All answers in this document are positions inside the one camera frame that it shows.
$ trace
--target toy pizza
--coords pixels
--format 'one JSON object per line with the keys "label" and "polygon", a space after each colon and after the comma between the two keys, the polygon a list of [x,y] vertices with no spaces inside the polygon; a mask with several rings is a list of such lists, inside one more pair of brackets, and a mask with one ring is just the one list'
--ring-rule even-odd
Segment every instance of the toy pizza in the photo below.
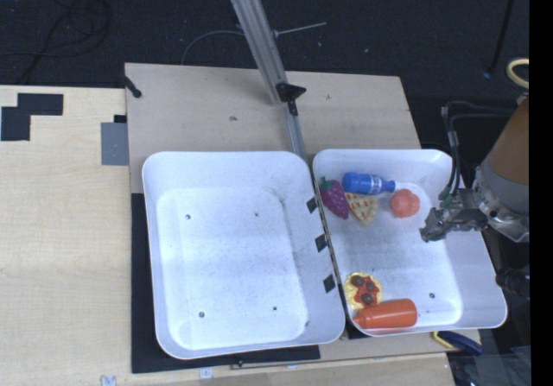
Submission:
{"label": "toy pizza", "polygon": [[378,209],[378,199],[355,193],[346,193],[349,212],[362,225],[367,226],[374,220]]}
{"label": "toy pizza", "polygon": [[344,282],[347,304],[359,311],[370,305],[377,305],[382,299],[380,283],[364,272],[352,272]]}

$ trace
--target black mat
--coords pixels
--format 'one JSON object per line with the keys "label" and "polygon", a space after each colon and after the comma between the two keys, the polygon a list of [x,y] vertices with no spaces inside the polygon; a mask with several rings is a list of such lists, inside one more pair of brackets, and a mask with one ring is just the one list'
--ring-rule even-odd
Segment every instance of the black mat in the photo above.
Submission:
{"label": "black mat", "polygon": [[321,358],[319,346],[253,351],[221,357],[180,360],[159,346],[149,265],[148,226],[143,194],[131,195],[132,210],[132,318],[131,368],[134,374],[244,363],[293,362]]}

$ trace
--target food plate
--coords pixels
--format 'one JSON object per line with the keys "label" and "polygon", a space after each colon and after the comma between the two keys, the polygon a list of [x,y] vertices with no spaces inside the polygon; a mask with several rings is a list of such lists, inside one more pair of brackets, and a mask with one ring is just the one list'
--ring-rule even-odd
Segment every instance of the food plate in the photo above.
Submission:
{"label": "food plate", "polygon": [[411,299],[416,324],[409,327],[363,329],[379,337],[413,332],[494,328],[506,319],[505,297],[495,282],[495,272],[481,233],[450,232],[446,239],[425,243],[419,228],[451,173],[449,155],[433,149],[327,149],[314,158],[316,180],[341,181],[347,172],[377,174],[394,180],[396,191],[411,190],[420,199],[420,210],[396,218],[390,209],[392,193],[378,196],[378,209],[366,227],[352,216],[344,220],[323,208],[334,249],[334,258],[345,281],[353,272],[375,277],[382,286],[382,301]]}

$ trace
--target purple grapes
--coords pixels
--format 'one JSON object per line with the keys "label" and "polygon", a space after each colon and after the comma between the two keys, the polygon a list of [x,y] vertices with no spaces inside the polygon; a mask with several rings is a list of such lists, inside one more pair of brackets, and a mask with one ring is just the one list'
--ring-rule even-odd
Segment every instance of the purple grapes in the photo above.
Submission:
{"label": "purple grapes", "polygon": [[349,216],[349,207],[347,204],[344,188],[337,180],[326,180],[322,178],[319,185],[322,204],[338,217],[347,218]]}

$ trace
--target metal rail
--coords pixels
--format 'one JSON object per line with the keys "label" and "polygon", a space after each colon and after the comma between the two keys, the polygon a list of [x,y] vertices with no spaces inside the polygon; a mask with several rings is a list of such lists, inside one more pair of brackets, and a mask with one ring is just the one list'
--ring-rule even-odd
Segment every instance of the metal rail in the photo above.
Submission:
{"label": "metal rail", "polygon": [[283,62],[278,53],[274,33],[261,0],[231,0],[240,26],[250,46],[257,68],[261,72],[272,104],[280,104],[283,107],[289,143],[292,151],[303,160],[307,160],[305,145],[303,143],[300,122],[292,108],[295,109],[295,100],[298,93],[286,99],[279,93],[277,86],[288,85]]}

